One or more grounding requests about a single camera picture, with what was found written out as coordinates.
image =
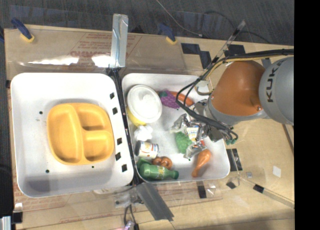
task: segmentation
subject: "dark gray carpet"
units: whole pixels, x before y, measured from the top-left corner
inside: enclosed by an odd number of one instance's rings
[[[0,25],[12,28],[11,18],[26,24],[111,30],[112,15],[126,14],[129,30],[158,34],[158,25],[170,26],[176,36],[228,39],[245,20],[238,41],[294,45],[295,0],[0,0]],[[9,123],[4,46],[0,44],[0,217],[12,209]]]

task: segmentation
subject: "white plate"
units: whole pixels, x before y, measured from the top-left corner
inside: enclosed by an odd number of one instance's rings
[[[165,89],[178,92],[180,89],[192,83],[197,78],[198,77],[194,75],[130,73],[123,78],[122,88],[126,100],[129,90],[135,85],[147,85],[156,92],[164,91]],[[198,95],[195,90],[190,92],[189,97],[193,99],[194,102],[208,98],[208,96]],[[179,178],[177,180],[168,178],[166,180],[159,180],[155,182],[190,182],[200,180],[215,180],[226,177],[230,172],[230,162],[225,143],[223,139],[217,142],[212,142],[208,137],[206,137],[203,141],[211,151],[212,156],[209,162],[199,171],[198,177],[191,176],[191,173],[197,164],[197,156],[192,157],[190,161],[184,158],[184,155],[180,153],[177,148],[175,134],[169,133],[169,129],[173,126],[174,121],[176,121],[179,116],[184,113],[186,112],[182,108],[173,109],[163,106],[160,119],[149,124],[153,129],[151,133],[152,139],[150,141],[159,145],[158,156],[169,157],[173,162],[172,169],[179,172]],[[128,122],[132,143],[135,144],[136,140],[134,138],[134,131],[137,129],[137,127],[134,126],[129,119]]]
[[[26,196],[79,193],[131,182],[134,169],[116,86],[110,77],[101,73],[21,73],[12,79],[11,99],[17,183]],[[58,104],[72,102],[93,103],[108,113],[115,149],[107,160],[65,165],[52,155],[48,112]]]

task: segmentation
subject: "yellow plate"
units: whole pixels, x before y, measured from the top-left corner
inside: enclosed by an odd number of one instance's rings
[[[48,113],[47,134],[53,156],[67,165],[101,162],[115,148],[107,112],[91,103],[54,106]]]

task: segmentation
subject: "table surface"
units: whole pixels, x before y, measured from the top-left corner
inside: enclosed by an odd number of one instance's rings
[[[27,25],[35,36],[33,43],[20,38],[18,30],[5,30],[7,78],[29,71],[28,63],[36,60],[63,58],[72,54],[82,55],[83,64],[91,66],[88,52],[108,52],[111,32],[82,30],[49,26]],[[128,73],[170,73],[200,75],[203,67],[199,52],[213,58],[226,41],[201,38],[177,37],[177,44],[166,42],[164,36],[128,34],[126,68]],[[196,48],[188,52],[186,48]],[[289,46],[237,42],[230,50],[241,49],[257,52],[275,49],[292,49]],[[45,71],[59,71],[48,68]],[[219,67],[209,78],[214,88],[224,68]],[[8,105],[11,110],[10,90]],[[135,203],[133,215],[140,229],[294,229],[295,228],[295,180],[294,180],[294,131],[292,126],[271,119],[240,122],[234,126],[239,135],[226,149],[237,152],[241,168],[232,170],[227,177],[200,183],[205,196],[200,198],[199,183],[156,184],[158,192],[174,214],[173,221],[155,221],[145,205]],[[104,190],[67,194],[44,198],[30,198],[19,190],[16,168],[13,167],[14,202],[23,205],[23,223],[17,229],[122,229],[123,206],[115,200],[125,192]]]

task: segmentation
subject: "white wire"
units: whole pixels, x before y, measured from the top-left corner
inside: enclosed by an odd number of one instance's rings
[[[182,28],[183,30],[191,33],[191,34],[194,34],[194,35],[197,35],[199,37],[202,37],[203,35],[201,33],[196,33],[196,32],[192,32],[186,28],[184,28],[181,24],[178,23],[178,21],[170,14],[170,12],[161,4],[161,2],[159,0],[155,0],[163,9],[164,11],[173,19],[173,21],[180,27]]]

